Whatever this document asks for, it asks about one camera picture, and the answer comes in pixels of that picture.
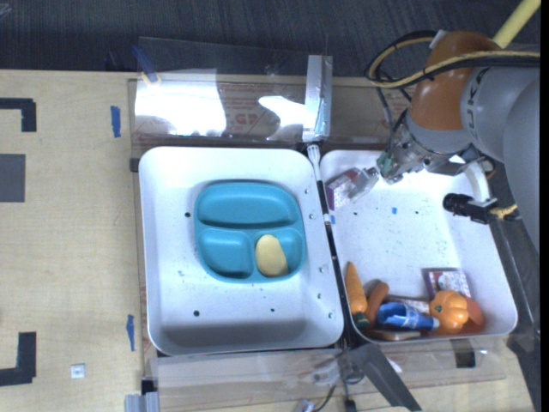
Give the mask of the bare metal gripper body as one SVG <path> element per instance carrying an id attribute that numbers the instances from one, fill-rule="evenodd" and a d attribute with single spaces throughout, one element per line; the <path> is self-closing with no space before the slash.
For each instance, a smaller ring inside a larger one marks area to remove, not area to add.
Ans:
<path id="1" fill-rule="evenodd" d="M 429 173 L 456 176 L 462 173 L 466 163 L 451 161 L 452 154 L 440 154 L 418 144 L 411 137 L 391 142 L 380 155 L 380 175 L 390 184 L 397 183 L 405 174 Z"/>

